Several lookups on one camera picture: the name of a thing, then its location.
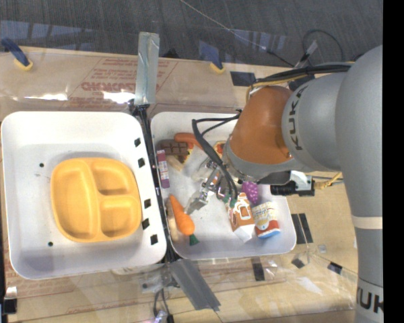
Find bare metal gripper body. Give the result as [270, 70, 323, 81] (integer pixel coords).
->
[199, 159, 238, 201]

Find orange carrot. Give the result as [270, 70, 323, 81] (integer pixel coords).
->
[169, 194, 201, 247]

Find clear plastic bottle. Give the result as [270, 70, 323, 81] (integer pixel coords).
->
[182, 145, 212, 182]

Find beige bread stick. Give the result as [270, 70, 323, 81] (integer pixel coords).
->
[164, 197, 182, 242]

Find white plastic tray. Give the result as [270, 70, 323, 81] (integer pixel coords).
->
[0, 110, 168, 280]
[150, 111, 297, 261]

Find purple grapes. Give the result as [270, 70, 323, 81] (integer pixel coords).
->
[241, 180, 260, 206]

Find beige bread piece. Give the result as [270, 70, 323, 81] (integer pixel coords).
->
[166, 154, 187, 172]

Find brown and white carton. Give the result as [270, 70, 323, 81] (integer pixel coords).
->
[227, 193, 257, 244]

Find purple and white packet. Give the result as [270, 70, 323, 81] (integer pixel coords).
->
[156, 149, 171, 189]

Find orange sausage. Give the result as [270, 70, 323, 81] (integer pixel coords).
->
[173, 132, 203, 150]

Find brown chocolate bar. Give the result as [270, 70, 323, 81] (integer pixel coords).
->
[158, 139, 189, 156]

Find orange divided plate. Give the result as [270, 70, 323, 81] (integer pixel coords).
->
[50, 157, 143, 244]

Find brown cardboard board red print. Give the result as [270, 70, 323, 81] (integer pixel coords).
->
[0, 45, 360, 323]

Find black cylinder on white bracket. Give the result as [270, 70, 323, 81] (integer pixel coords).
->
[270, 170, 316, 197]

